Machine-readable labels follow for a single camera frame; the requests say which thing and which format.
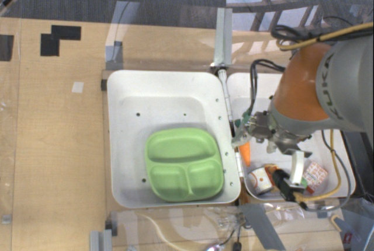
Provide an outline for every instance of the hinge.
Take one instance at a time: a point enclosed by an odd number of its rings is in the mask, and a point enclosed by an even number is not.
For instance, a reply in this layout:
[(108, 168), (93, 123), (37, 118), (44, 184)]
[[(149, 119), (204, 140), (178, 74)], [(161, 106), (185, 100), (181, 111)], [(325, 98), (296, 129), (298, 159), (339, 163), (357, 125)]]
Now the hinge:
[(241, 156), (239, 152), (235, 153), (236, 165), (238, 167), (239, 177), (244, 177), (243, 166), (241, 164)]

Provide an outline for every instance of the gray cable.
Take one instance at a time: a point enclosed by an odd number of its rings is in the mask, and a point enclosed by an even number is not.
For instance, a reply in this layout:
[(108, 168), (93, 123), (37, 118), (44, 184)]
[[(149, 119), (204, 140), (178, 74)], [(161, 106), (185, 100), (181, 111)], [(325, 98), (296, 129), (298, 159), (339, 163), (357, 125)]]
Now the gray cable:
[(340, 165), (342, 166), (343, 170), (344, 170), (344, 173), (345, 173), (345, 176), (347, 177), (347, 182), (348, 182), (348, 194), (347, 196), (345, 197), (345, 199), (343, 200), (343, 202), (335, 207), (331, 207), (331, 208), (326, 208), (326, 209), (312, 209), (312, 208), (307, 208), (307, 211), (310, 211), (310, 212), (328, 212), (328, 211), (335, 211), (335, 210), (339, 210), (341, 207), (343, 207), (344, 205), (347, 204), (350, 196), (351, 196), (351, 179), (349, 178), (349, 174), (348, 174), (348, 170), (347, 170), (347, 167), (345, 167), (342, 159), (340, 158), (340, 156), (337, 154), (336, 150), (332, 149), (328, 144), (327, 144), (327, 141), (326, 141), (326, 138), (325, 138), (325, 133), (324, 131), (322, 130), (322, 139), (323, 139), (323, 142), (324, 144), (326, 145), (326, 147), (330, 150), (330, 152), (334, 152), (335, 153), (335, 156), (336, 158), (338, 159)]

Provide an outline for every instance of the wooden surface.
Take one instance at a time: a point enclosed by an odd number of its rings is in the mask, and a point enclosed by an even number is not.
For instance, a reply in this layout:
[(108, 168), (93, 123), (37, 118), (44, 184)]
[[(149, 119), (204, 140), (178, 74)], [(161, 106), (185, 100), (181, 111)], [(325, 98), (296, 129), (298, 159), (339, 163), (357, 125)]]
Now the wooden surface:
[[(1, 23), (11, 25), (10, 20), (2, 19)], [(52, 24), (81, 26), (82, 38), (61, 40), (59, 57), (41, 57), (40, 34), (50, 33)], [(12, 251), (88, 251), (89, 232), (104, 228), (106, 211), (113, 201), (105, 184), (107, 161), (100, 87), (109, 29), (109, 25), (98, 23), (22, 20)], [(266, 51), (266, 36), (261, 36), (264, 38), (257, 44), (260, 52), (272, 54), (273, 51)], [(251, 59), (245, 55), (251, 56), (256, 38), (251, 33), (234, 35), (239, 51), (236, 55), (243, 58), (240, 63)], [(214, 30), (130, 26), (123, 42), (128, 66), (155, 67), (155, 63), (172, 69), (192, 57), (190, 64), (205, 70), (213, 57)], [(288, 57), (276, 56), (280, 60)], [(169, 59), (167, 65), (163, 57)], [(72, 92), (74, 82), (84, 83), (82, 93)], [(9, 227), (0, 231), (4, 231), (0, 232), (2, 238), (9, 237)], [(295, 231), (281, 238), (285, 244), (295, 239), (306, 242), (311, 247), (308, 250), (322, 250), (322, 240), (313, 241), (326, 238), (324, 244), (331, 242), (331, 250), (340, 250), (338, 233), (331, 225), (321, 231), (314, 230), (310, 236)], [(249, 246), (262, 250), (255, 237), (244, 235), (244, 240), (248, 243), (243, 251)], [(175, 249), (160, 239), (155, 239), (155, 243), (153, 246), (139, 242), (142, 246), (137, 250)], [(195, 248), (188, 240), (182, 245), (187, 250)], [(0, 250), (8, 251), (6, 246), (0, 245)], [(115, 251), (126, 249), (119, 246)]]

